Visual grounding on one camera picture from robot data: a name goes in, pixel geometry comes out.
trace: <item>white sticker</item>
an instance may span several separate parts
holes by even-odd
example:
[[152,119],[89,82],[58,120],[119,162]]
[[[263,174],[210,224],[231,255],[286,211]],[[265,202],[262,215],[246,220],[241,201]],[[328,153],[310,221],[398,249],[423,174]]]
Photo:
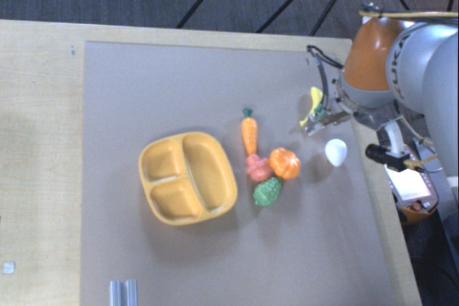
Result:
[[15,264],[14,262],[4,262],[3,263],[3,274],[13,274]]

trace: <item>table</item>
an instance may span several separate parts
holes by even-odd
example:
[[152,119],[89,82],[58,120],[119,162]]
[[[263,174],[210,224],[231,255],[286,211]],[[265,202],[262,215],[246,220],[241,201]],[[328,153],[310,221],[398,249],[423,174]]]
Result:
[[[85,42],[302,52],[311,39],[256,34],[0,21],[0,262],[3,305],[78,305]],[[314,38],[344,61],[350,41]],[[374,132],[352,124],[357,143]],[[420,305],[392,193],[381,166],[363,169],[400,305]]]

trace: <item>toy carrot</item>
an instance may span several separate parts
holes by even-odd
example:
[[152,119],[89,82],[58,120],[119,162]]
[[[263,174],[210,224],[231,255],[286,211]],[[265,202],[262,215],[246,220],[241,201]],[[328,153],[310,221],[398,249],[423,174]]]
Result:
[[257,121],[252,118],[252,110],[244,109],[245,119],[241,123],[242,141],[244,142],[247,155],[257,152]]

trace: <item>toy egg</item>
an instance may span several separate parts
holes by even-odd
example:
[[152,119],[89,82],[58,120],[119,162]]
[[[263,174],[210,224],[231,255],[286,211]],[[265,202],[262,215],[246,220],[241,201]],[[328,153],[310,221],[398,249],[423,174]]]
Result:
[[332,139],[325,145],[325,155],[328,161],[335,167],[343,164],[347,155],[347,147],[341,139]]

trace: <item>green vegetable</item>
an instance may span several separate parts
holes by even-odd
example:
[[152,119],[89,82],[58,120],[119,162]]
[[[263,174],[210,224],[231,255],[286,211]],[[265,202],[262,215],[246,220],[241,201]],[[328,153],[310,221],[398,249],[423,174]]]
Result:
[[272,177],[258,184],[253,192],[255,204],[258,206],[269,206],[275,202],[279,196],[282,183],[280,178]]

